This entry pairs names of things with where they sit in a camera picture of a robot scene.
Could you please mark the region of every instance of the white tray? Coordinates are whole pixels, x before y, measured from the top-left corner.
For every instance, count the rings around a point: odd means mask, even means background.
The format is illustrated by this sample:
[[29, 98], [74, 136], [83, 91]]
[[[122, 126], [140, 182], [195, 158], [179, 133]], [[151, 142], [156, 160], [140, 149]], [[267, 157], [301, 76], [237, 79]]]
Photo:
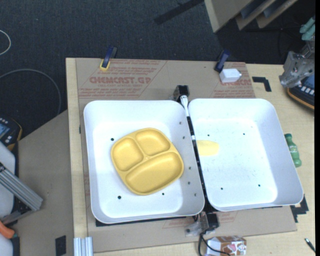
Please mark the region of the white tray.
[[264, 99], [194, 99], [195, 139], [219, 144], [200, 156], [207, 198], [219, 211], [295, 205], [302, 186], [273, 105]]
[[[84, 109], [92, 213], [114, 224], [194, 216], [205, 199], [183, 107], [172, 100], [96, 100]], [[182, 176], [150, 195], [132, 193], [118, 176], [110, 151], [114, 142], [142, 128], [162, 131], [184, 163]]]

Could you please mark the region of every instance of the orange object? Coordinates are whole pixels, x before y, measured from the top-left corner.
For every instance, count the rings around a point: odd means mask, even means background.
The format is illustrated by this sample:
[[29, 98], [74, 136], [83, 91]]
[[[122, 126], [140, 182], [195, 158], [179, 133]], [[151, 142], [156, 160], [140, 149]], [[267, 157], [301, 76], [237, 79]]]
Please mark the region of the orange object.
[[0, 221], [0, 233], [1, 233], [5, 238], [11, 239], [11, 238], [14, 236], [15, 231], [12, 230], [11, 228], [6, 227], [6, 226]]

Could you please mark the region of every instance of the white connector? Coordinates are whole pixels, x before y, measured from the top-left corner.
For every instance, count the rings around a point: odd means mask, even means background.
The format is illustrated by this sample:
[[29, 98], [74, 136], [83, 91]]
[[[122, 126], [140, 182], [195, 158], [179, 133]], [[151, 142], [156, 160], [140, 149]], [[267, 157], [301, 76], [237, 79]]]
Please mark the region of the white connector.
[[233, 83], [241, 77], [241, 73], [236, 68], [226, 68], [220, 73], [220, 79], [222, 83]]

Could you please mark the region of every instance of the wire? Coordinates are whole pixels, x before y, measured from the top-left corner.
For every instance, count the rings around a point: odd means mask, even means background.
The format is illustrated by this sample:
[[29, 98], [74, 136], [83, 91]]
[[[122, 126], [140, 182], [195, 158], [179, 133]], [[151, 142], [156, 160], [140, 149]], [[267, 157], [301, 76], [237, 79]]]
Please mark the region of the wire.
[[60, 114], [60, 111], [61, 111], [62, 99], [61, 99], [61, 92], [60, 92], [59, 87], [56, 84], [56, 82], [50, 76], [48, 76], [46, 73], [43, 73], [43, 72], [41, 72], [39, 70], [30, 69], [30, 68], [21, 68], [21, 69], [16, 69], [16, 70], [10, 71], [8, 73], [0, 75], [0, 79], [6, 77], [8, 75], [11, 75], [13, 73], [17, 73], [17, 72], [35, 72], [35, 73], [38, 73], [38, 74], [41, 74], [41, 75], [45, 76], [46, 78], [48, 78], [53, 83], [54, 87], [57, 90], [58, 97], [59, 97], [59, 106], [58, 106], [58, 111], [57, 111], [57, 114], [56, 114], [58, 116]]
[[9, 40], [9, 46], [7, 49], [5, 49], [3, 52], [0, 53], [0, 56], [1, 56], [1, 55], [5, 54], [7, 51], [9, 51], [9, 49], [11, 48], [11, 39], [10, 39], [10, 36], [6, 32], [2, 31], [1, 29], [0, 29], [0, 32], [3, 33]]
[[204, 239], [204, 234], [206, 233], [206, 230], [202, 233], [200, 233], [199, 235], [199, 242], [198, 242], [198, 253], [199, 253], [199, 256], [202, 256], [201, 254], [201, 242], [203, 241], [205, 243], [205, 245], [212, 251], [216, 252], [216, 253], [220, 253], [220, 254], [224, 254], [224, 255], [228, 255], [228, 256], [231, 256], [229, 253], [227, 252], [224, 252], [224, 251], [220, 251], [220, 250], [216, 250], [216, 249], [213, 249], [208, 243], [207, 241]]

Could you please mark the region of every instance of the pen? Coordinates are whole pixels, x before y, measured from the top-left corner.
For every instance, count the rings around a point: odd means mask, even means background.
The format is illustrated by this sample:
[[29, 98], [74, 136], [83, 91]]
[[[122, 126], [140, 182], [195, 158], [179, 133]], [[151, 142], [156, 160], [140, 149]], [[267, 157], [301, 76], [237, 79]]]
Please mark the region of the pen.
[[309, 241], [309, 239], [308, 239], [308, 238], [305, 238], [304, 240], [306, 241], [306, 243], [308, 244], [308, 246], [309, 246], [314, 252], [316, 252], [316, 249], [314, 248], [314, 246], [312, 245], [312, 243]]

